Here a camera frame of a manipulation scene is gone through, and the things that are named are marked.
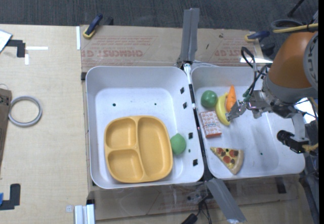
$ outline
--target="yellow banana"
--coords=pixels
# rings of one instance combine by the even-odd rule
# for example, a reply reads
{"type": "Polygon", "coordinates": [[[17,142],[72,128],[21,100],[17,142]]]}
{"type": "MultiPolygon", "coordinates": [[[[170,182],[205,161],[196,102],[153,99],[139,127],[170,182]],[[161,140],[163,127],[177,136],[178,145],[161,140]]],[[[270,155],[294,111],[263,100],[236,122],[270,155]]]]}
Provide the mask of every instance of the yellow banana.
{"type": "Polygon", "coordinates": [[[228,93],[225,92],[222,96],[218,97],[218,101],[215,106],[215,110],[216,110],[218,119],[220,120],[221,123],[223,123],[226,126],[229,125],[229,121],[227,120],[226,115],[225,115],[225,113],[226,113],[225,102],[226,102],[227,95],[228,95],[228,93]]]}

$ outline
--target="red and white box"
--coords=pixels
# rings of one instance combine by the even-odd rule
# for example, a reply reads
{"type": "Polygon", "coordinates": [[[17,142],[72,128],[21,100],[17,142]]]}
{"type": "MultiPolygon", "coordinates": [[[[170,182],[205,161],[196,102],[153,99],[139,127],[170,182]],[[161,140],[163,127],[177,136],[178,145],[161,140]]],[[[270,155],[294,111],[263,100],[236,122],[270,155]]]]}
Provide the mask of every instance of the red and white box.
{"type": "Polygon", "coordinates": [[[199,115],[205,137],[216,137],[222,134],[221,126],[215,111],[206,111],[199,115]]]}

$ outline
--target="table surface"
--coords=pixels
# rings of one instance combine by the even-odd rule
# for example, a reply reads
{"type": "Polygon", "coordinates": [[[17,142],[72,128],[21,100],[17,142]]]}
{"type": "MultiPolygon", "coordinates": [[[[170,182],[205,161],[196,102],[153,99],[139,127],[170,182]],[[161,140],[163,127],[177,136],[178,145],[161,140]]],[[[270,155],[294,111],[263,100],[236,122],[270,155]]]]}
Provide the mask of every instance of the table surface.
{"type": "MultiPolygon", "coordinates": [[[[2,24],[0,29],[30,48],[29,65],[25,65],[24,58],[16,57],[16,48],[5,47],[0,54],[0,84],[8,86],[13,98],[33,96],[43,108],[41,120],[32,127],[8,123],[0,192],[8,200],[10,185],[19,183],[21,197],[14,210],[0,211],[0,223],[73,223],[73,213],[67,209],[70,205],[85,205],[89,192],[76,27],[2,24]]],[[[33,118],[37,110],[26,101],[17,104],[13,113],[17,119],[26,119],[33,118]]],[[[298,182],[293,199],[244,205],[241,210],[249,223],[312,223],[304,190],[298,182]]],[[[98,223],[181,223],[189,214],[179,212],[98,223]]],[[[220,209],[210,210],[210,214],[217,223],[228,223],[220,209]]],[[[200,214],[197,223],[208,220],[200,214]]]]}

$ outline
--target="pizza slice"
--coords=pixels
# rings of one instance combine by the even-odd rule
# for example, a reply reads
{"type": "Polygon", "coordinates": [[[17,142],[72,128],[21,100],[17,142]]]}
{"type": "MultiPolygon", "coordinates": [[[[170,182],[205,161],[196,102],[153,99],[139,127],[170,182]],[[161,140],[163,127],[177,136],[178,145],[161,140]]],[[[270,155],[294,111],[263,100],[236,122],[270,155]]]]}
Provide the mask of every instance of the pizza slice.
{"type": "Polygon", "coordinates": [[[231,171],[237,174],[243,164],[244,151],[233,148],[211,147],[211,151],[222,161],[222,163],[231,171]]]}

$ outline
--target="yellow plate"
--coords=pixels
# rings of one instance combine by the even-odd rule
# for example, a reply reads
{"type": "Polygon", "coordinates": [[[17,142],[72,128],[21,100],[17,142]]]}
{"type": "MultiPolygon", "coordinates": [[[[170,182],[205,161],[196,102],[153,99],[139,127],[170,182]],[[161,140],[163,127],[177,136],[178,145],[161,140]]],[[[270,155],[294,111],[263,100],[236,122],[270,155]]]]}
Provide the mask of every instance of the yellow plate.
{"type": "Polygon", "coordinates": [[[168,131],[156,117],[132,116],[111,121],[105,129],[104,147],[109,172],[120,182],[156,181],[172,169],[168,131]]]}

